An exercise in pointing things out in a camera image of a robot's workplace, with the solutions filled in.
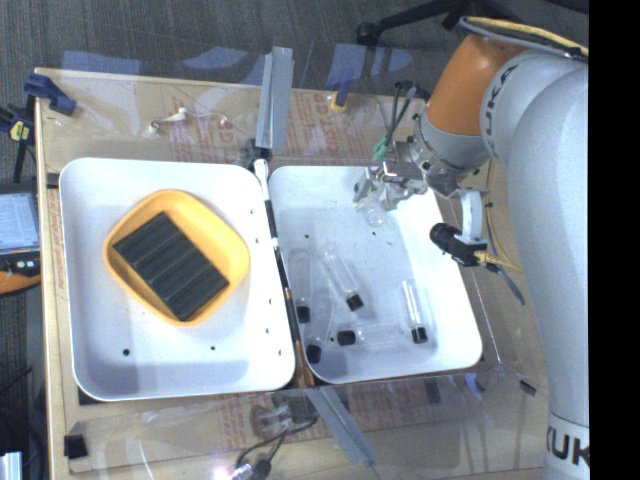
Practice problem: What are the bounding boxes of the yellow plate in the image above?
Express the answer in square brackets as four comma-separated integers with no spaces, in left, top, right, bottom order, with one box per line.
[102,188,252,329]

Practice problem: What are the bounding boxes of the clear plastic bottle, black cap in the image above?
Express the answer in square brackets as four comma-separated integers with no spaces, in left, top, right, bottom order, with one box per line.
[336,321,407,348]
[399,278,430,345]
[305,287,335,365]
[288,247,313,325]
[319,242,365,313]

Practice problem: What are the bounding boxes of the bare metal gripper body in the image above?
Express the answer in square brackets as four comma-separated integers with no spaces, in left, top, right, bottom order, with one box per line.
[382,139,461,198]

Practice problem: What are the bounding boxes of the brown cardboard board, red print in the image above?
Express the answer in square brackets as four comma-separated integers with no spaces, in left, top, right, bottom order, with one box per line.
[33,67,551,475]

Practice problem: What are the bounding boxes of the thin black and white rod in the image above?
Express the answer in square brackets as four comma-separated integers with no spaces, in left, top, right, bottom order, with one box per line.
[253,159,315,388]

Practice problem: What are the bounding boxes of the white plastic tray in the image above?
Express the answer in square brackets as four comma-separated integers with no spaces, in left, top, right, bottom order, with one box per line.
[267,164,485,386]
[58,156,297,403]

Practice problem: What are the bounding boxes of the black ribbed rectangular slab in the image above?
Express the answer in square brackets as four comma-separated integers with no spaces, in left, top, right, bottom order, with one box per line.
[111,211,231,323]

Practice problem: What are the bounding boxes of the black cylinder on white bracket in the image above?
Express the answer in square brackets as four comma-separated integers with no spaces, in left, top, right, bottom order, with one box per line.
[429,190,489,268]

